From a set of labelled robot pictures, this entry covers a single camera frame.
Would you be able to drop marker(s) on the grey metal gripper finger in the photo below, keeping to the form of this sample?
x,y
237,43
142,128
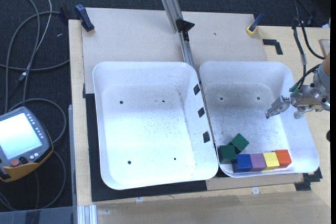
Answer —
x,y
299,113
277,107

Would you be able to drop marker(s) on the pale wood board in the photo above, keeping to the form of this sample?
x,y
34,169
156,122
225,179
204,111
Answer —
x,y
131,39

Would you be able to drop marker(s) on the yellow cube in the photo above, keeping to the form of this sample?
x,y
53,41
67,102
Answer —
x,y
271,159

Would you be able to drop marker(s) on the white plastic tray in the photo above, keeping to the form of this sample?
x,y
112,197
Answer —
x,y
244,118
147,133

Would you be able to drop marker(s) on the orange cube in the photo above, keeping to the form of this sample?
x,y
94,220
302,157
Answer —
x,y
283,157

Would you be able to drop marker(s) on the blue cube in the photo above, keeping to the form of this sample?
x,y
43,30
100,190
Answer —
x,y
244,162

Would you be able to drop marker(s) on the green cube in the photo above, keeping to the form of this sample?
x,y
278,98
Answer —
x,y
226,152
240,142

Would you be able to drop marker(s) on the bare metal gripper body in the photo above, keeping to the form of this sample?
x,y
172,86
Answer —
x,y
311,98

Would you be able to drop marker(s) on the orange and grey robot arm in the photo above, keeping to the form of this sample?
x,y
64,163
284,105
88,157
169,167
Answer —
x,y
325,74

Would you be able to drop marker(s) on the purple cube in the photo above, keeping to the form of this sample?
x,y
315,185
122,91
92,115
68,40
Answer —
x,y
258,161

